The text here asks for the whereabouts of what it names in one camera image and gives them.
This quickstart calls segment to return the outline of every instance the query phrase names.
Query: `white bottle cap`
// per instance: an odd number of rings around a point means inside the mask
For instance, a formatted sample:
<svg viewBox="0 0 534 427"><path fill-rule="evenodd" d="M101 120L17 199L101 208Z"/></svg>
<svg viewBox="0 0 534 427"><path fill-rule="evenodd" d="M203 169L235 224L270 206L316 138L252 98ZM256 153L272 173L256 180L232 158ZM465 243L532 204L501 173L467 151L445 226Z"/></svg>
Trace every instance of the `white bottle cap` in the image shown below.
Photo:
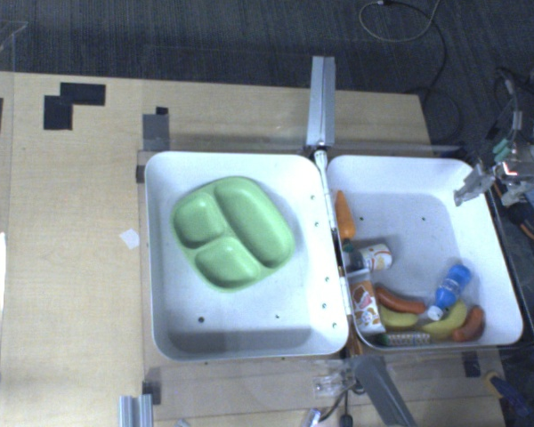
<svg viewBox="0 0 534 427"><path fill-rule="evenodd" d="M443 310L440 309L437 305L432 305L427 309L427 316L432 321L439 321L443 316Z"/></svg>

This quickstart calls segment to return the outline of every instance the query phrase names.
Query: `bottle label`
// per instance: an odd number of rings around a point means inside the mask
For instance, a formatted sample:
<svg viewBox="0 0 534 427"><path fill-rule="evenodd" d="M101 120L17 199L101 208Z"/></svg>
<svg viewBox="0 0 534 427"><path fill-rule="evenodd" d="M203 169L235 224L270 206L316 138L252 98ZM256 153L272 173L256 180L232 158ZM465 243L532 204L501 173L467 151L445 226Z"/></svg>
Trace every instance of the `bottle label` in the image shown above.
<svg viewBox="0 0 534 427"><path fill-rule="evenodd" d="M451 278L445 278L439 285L440 289L446 289L450 293L453 293L455 297L461 295L461 285Z"/></svg>

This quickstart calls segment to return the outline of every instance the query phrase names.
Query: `wooden table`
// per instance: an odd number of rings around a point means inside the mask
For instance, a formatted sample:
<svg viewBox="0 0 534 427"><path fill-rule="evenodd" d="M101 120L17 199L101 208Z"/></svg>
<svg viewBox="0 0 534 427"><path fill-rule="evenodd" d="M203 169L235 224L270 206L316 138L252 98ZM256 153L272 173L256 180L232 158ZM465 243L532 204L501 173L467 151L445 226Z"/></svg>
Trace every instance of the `wooden table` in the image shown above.
<svg viewBox="0 0 534 427"><path fill-rule="evenodd" d="M106 103L74 106L72 131L45 131L44 96L59 95L61 82L105 84ZM142 114L167 107L173 137L212 134L221 141L244 134L294 141L305 131L309 91L0 73L0 96L4 109L13 107L12 133L6 129L0 136L0 176L10 178L9 185L0 182L0 201L9 198L9 210L0 209L7 214L1 223L7 223L8 242L0 426L116 425L119 396L141 392L143 347L151 346L142 328L141 252L119 236L140 231L135 167ZM336 128L338 139L429 142L418 99L407 95L338 92ZM466 378L460 363L450 362L449 367L447 358L392 364L417 421L504 425L499 404L481 379ZM271 363L265 365L267 375ZM501 370L495 351L482 353L482 371L493 367ZM190 425L300 425L308 407L304 393L294 400L291 392L284 404L272 407L277 400L272 383L262 380L261 371L255 374L224 378L222 391L210 393L209 409L190 407ZM254 385L247 388L258 400L253 413L230 407L225 380L233 387ZM207 382L194 382L190 374L184 387L190 381L178 400L210 391ZM355 425L380 425L367 397L351 402L360 419ZM312 403L324 407L332 399ZM215 416L216 406L223 407L222 416ZM336 425L336 419L323 425ZM172 427L176 421L156 425Z"/></svg>

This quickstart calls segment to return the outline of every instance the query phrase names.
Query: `blue bottle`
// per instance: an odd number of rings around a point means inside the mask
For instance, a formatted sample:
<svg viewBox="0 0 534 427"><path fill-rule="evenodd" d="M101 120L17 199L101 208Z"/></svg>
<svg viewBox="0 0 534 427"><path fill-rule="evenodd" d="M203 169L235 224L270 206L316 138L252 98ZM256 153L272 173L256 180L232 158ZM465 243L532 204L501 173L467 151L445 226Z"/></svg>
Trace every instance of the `blue bottle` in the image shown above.
<svg viewBox="0 0 534 427"><path fill-rule="evenodd" d="M455 264L435 291L435 303L427 310L427 316L439 321L443 309L453 305L461 295L463 288L471 281L471 271L461 264Z"/></svg>

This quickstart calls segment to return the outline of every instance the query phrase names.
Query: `carrot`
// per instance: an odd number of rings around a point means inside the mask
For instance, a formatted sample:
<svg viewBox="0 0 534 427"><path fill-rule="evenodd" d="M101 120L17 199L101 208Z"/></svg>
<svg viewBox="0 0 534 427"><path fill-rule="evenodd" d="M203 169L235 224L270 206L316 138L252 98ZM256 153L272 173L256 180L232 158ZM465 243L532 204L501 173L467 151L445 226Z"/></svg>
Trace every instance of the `carrot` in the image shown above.
<svg viewBox="0 0 534 427"><path fill-rule="evenodd" d="M344 242L352 239L356 235L356 225L354 224L350 207L346 202L346 197L341 190L338 190L336 195L335 210L340 241Z"/></svg>
<svg viewBox="0 0 534 427"><path fill-rule="evenodd" d="M470 342L478 339L484 331L484 310L475 305L466 316L465 323L451 333L455 342Z"/></svg>
<svg viewBox="0 0 534 427"><path fill-rule="evenodd" d="M421 315L425 311L425 304L420 301L406 301L390 293L383 286L376 288L376 297L378 302L386 308L400 313L414 313Z"/></svg>

